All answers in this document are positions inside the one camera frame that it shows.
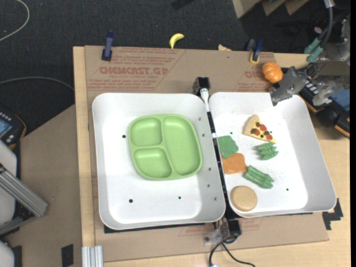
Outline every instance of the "teal connector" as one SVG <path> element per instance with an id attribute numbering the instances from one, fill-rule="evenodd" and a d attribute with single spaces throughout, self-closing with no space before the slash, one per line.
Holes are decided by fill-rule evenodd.
<path id="1" fill-rule="evenodd" d="M 306 58 L 306 61 L 308 62 L 316 62 L 318 56 L 323 52 L 323 48 L 321 48 L 320 46 L 318 46 L 315 50 L 313 50 L 313 52 L 310 54 L 310 56 L 308 56 Z"/>
<path id="2" fill-rule="evenodd" d="M 321 43 L 321 41 L 316 38 L 315 40 L 313 40 L 313 42 L 312 42 L 310 45 L 308 45 L 308 46 L 305 48 L 304 53 L 305 53 L 306 55 L 312 53 L 312 51 L 315 50 L 316 47 L 317 47 L 318 45 L 320 45 L 320 43 Z"/>

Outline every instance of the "wooden table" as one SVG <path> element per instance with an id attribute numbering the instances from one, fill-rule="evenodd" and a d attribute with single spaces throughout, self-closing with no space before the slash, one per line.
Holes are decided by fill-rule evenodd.
<path id="1" fill-rule="evenodd" d="M 73 48 L 76 88 L 76 114 L 78 136 L 78 168 L 80 175 L 81 223 L 83 246 L 95 246 L 93 200 L 90 167 L 90 143 L 88 133 L 88 109 L 86 92 L 86 68 L 84 47 Z M 305 56 L 275 54 L 282 67 L 305 66 Z M 339 198 L 343 218 L 332 222 L 328 231 L 329 241 L 312 244 L 295 244 L 235 250 L 232 254 L 239 260 L 256 266 L 351 266 L 350 255 L 350 141 L 333 128 L 323 127 L 317 118 L 312 121 L 320 148 L 325 158 L 332 182 Z M 207 266 L 209 254 L 191 254 L 164 258 L 129 260 L 106 263 L 105 266 Z M 213 262 L 220 266 L 240 266 L 226 252 L 216 252 Z"/>

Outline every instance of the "black floor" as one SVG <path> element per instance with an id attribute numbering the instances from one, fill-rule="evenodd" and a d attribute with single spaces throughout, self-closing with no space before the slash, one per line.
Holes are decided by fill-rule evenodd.
<path id="1" fill-rule="evenodd" d="M 266 16 L 257 4 L 237 19 L 232 0 L 22 0 L 31 12 L 28 25 L 0 41 L 0 103 L 17 113 L 28 132 L 74 104 L 73 92 L 62 84 L 18 77 L 50 77 L 73 86 L 72 47 L 103 45 L 108 29 L 114 46 L 168 47 L 170 36 L 182 32 L 180 48 L 216 50 L 219 44 L 244 50 L 250 38 L 262 38 L 263 50 L 303 52 L 325 26 L 322 0 L 311 0 L 292 16 L 281 6 Z M 350 4 L 350 0 L 335 0 Z M 320 20 L 305 24 L 302 21 Z M 0 39 L 26 20 L 24 6 L 0 0 Z M 280 27 L 280 23 L 292 23 Z"/>

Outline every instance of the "pepperoni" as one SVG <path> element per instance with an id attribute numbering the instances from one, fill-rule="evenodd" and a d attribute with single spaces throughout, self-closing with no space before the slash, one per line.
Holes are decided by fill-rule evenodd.
<path id="1" fill-rule="evenodd" d="M 256 128 L 253 128 L 251 130 L 251 134 L 259 136 L 260 135 L 260 131 L 258 129 L 256 129 Z"/>
<path id="2" fill-rule="evenodd" d="M 261 126 L 260 126 L 260 130 L 262 130 L 262 131 L 266 131 L 266 130 L 267 130 L 267 128 L 266 128 L 266 126 L 265 126 L 265 125 L 261 125 Z"/>

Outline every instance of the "brown round toy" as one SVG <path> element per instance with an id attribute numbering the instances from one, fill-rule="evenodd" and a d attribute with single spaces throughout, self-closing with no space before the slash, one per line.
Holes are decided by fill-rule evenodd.
<path id="1" fill-rule="evenodd" d="M 257 205 L 257 195 L 247 186 L 237 186 L 230 193 L 231 203 L 240 211 L 251 211 Z"/>

